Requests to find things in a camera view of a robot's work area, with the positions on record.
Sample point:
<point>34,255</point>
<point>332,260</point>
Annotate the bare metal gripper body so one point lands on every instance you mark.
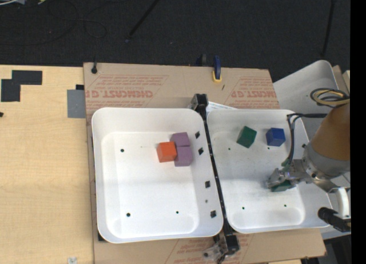
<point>300,169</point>

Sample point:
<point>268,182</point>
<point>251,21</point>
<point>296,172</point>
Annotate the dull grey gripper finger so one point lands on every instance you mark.
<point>274,179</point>
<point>291,180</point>

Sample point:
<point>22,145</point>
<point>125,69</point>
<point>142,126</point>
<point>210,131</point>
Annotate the green cube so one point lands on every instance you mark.
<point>246,137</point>
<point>281,187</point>

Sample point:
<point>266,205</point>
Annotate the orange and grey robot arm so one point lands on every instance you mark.
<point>331,140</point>

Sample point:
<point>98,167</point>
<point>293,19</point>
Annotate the white plastic tray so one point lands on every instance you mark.
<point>148,194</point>
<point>254,177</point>

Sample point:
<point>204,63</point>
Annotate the blue cube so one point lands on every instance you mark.
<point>275,137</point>

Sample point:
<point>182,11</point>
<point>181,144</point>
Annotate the thin black rod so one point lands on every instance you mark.
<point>215,168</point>

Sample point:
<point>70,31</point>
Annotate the purple cube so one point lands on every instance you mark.
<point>180,139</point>
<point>183,156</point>

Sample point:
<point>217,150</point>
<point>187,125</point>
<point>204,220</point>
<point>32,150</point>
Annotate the orange cube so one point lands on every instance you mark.
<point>166,152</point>

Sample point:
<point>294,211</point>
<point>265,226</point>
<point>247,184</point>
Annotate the brown cardboard board, red print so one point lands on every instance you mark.
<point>171,88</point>

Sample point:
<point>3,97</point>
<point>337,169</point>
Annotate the black cylinder on white bracket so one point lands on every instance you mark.
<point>333,218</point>

